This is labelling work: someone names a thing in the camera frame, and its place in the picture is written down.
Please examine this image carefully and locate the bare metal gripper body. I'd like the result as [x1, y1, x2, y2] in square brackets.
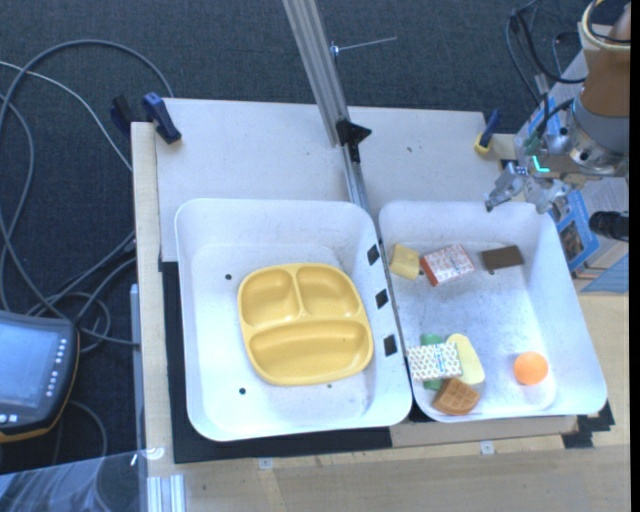
[516, 127, 630, 190]

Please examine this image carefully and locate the blue printed cardboard box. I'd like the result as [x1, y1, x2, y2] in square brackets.
[546, 177, 631, 279]

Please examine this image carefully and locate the brown rectangular biscuit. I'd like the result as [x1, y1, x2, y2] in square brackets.
[480, 244, 526, 274]

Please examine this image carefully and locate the orange and white carton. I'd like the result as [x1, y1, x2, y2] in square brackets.
[418, 243, 477, 288]

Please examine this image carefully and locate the yellow cheese wedge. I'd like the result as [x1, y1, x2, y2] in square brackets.
[388, 243, 422, 281]

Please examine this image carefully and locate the white plastic tray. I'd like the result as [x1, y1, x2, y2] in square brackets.
[173, 197, 414, 443]
[377, 199, 609, 424]

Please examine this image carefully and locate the green cylinder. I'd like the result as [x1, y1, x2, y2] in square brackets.
[419, 332, 445, 392]

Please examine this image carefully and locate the orange ball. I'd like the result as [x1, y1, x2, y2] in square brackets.
[512, 350, 550, 387]

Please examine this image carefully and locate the pale yellow banana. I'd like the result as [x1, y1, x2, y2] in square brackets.
[445, 332, 487, 387]

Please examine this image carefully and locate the white patterned carton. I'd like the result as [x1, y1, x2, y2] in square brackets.
[405, 340, 464, 383]

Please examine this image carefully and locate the brown waffle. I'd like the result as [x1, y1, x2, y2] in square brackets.
[431, 376, 482, 417]

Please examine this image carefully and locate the yellow divided plate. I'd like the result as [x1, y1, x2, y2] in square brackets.
[236, 262, 376, 388]

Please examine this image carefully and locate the pale flat board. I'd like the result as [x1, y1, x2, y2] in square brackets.
[154, 97, 581, 449]

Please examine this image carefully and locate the black cylinder on white bracket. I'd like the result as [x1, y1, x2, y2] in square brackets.
[588, 209, 631, 244]

